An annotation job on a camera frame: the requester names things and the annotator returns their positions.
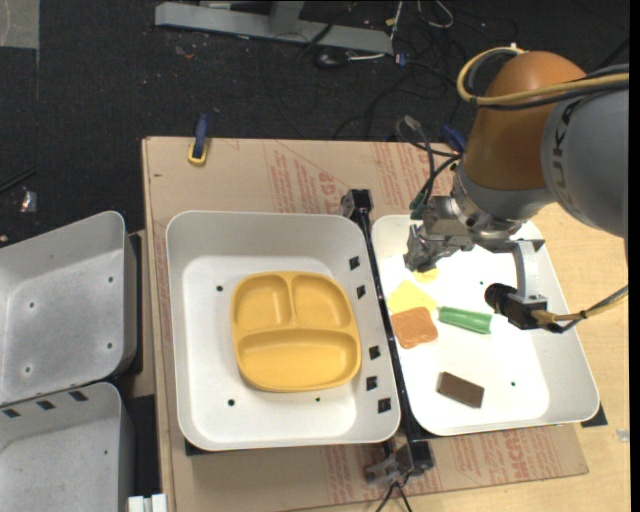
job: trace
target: cardboard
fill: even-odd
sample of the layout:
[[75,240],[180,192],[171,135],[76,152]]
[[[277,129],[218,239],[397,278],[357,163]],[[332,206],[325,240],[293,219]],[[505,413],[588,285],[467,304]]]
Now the cardboard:
[[[189,138],[164,137],[150,137],[142,144],[161,479],[169,509],[268,512],[381,499],[386,485],[369,485],[364,479],[364,468],[384,458],[378,445],[187,454],[176,416],[164,236],[171,218],[186,210],[337,213],[341,197],[350,188],[371,191],[374,219],[406,214],[407,205],[428,173],[426,153],[408,144],[211,139],[207,161],[196,167],[187,161],[189,144]],[[434,194],[448,193],[450,183],[451,174],[442,173]],[[551,222],[557,226],[557,220]],[[624,329],[621,322],[625,322],[624,315],[613,320],[618,334],[620,328]],[[615,347],[616,353],[624,356],[619,344]],[[628,425],[624,411],[616,418]],[[464,489],[474,493],[470,489],[585,475],[589,470],[581,449],[580,430],[579,426],[566,425],[434,439],[431,446],[435,469],[410,479],[405,492],[431,495],[434,498],[430,503],[438,503],[437,496],[444,491]],[[610,435],[605,439],[603,434],[596,444],[601,450],[610,440]],[[618,446],[609,448],[609,453],[621,453],[623,457],[623,464],[615,468],[615,494],[587,496],[585,491],[593,483],[585,480],[567,491],[571,499],[583,500],[585,505],[599,501],[608,506],[624,506],[626,501],[624,494],[620,497],[619,487],[629,488],[624,479],[628,475],[624,465],[628,451]],[[603,471],[610,471],[613,456],[605,458]],[[519,510],[541,510],[545,499],[553,503],[551,496],[557,489],[551,488],[547,496],[536,488],[534,499],[516,498],[510,503]],[[484,500],[489,509],[494,509],[491,494],[465,496],[454,493],[450,499],[470,507],[479,506]],[[372,506],[376,505],[348,509],[372,510]]]

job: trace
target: yellow plate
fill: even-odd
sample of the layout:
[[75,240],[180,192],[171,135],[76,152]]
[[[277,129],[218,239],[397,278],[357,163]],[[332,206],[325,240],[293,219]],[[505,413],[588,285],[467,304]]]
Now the yellow plate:
[[349,298],[322,274],[267,272],[243,279],[233,292],[231,326],[240,372],[259,389],[330,388],[360,368]]

